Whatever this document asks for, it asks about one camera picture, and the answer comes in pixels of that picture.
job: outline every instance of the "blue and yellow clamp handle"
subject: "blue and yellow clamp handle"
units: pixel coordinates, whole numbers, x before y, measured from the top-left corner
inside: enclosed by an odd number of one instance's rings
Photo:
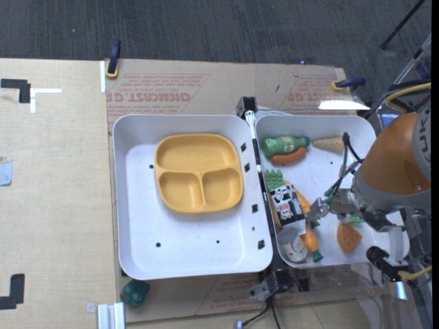
[[[110,79],[115,79],[117,77],[117,71],[119,69],[119,55],[121,53],[121,41],[115,40],[112,43],[112,51],[110,61],[105,70],[105,76]]]
[[[349,78],[347,80],[341,80],[339,82],[336,82],[333,80],[331,82],[331,90],[332,91],[343,91],[346,90],[346,88],[353,88],[352,90],[355,90],[357,87],[362,86],[366,83],[366,80],[362,77],[354,77]]]

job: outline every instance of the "yellow plate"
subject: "yellow plate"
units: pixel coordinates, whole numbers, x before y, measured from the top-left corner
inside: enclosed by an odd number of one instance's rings
[[[177,212],[217,212],[242,198],[239,156],[224,136],[168,136],[157,145],[154,166],[161,198]]]

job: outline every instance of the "toy bottle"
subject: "toy bottle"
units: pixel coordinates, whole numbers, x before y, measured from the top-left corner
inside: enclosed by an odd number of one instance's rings
[[[296,151],[299,147],[307,147],[310,141],[307,136],[294,138],[293,136],[280,136],[278,138],[267,138],[262,142],[262,152],[266,156],[276,154],[288,154]]]

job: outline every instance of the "white plastic tray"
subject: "white plastic tray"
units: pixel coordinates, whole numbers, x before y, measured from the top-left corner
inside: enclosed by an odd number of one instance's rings
[[[234,144],[244,180],[237,205],[185,214],[163,203],[154,175],[154,152],[165,137],[184,133],[220,134]],[[245,121],[233,115],[130,114],[115,123],[113,144],[119,260],[131,278],[258,272],[270,264],[270,231]]]
[[[375,141],[375,131],[367,120],[357,116],[304,116],[304,115],[268,115],[257,120],[256,132],[261,143],[265,138],[278,136],[308,136],[310,140],[341,136],[347,132],[351,144],[357,155],[363,158]],[[312,204],[318,197],[325,198],[324,192],[337,180],[343,154],[333,153],[308,146],[307,155],[299,162],[292,165],[274,166],[261,152],[261,166],[263,170],[279,169],[283,177],[293,184]],[[349,152],[347,165],[354,162],[354,157]],[[350,188],[352,175],[347,175],[342,188]],[[401,215],[396,212],[388,215],[388,219],[403,225]],[[390,240],[388,233],[375,232],[366,223],[355,223],[355,228],[363,236],[359,244],[350,253],[346,253],[338,245],[337,227],[340,224],[334,214],[318,220],[320,226],[312,231],[319,240],[318,251],[324,258],[315,263],[312,253],[309,252],[303,263],[293,263],[288,259],[284,261],[295,268],[312,268],[343,265],[350,263],[367,262],[366,251],[370,246],[376,245],[389,252]],[[404,254],[409,252],[409,240],[404,233]]]

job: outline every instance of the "yellow cable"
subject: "yellow cable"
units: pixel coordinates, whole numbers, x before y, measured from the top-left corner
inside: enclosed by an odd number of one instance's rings
[[[422,271],[419,271],[417,273],[409,273],[407,271],[399,271],[398,275],[401,277],[401,280],[415,280],[419,278],[421,275],[427,273],[428,271],[431,271],[432,266],[428,266],[424,268]]]
[[[400,107],[394,107],[390,104],[390,102],[393,99],[396,99],[397,97],[406,95],[406,94],[410,94],[410,93],[414,93],[415,91],[418,90],[425,90],[425,89],[430,89],[431,88],[431,82],[425,83],[425,84],[420,84],[420,85],[415,85],[415,86],[410,86],[409,88],[397,91],[391,95],[388,95],[385,99],[385,104],[391,108],[396,108],[397,110],[400,110]]]

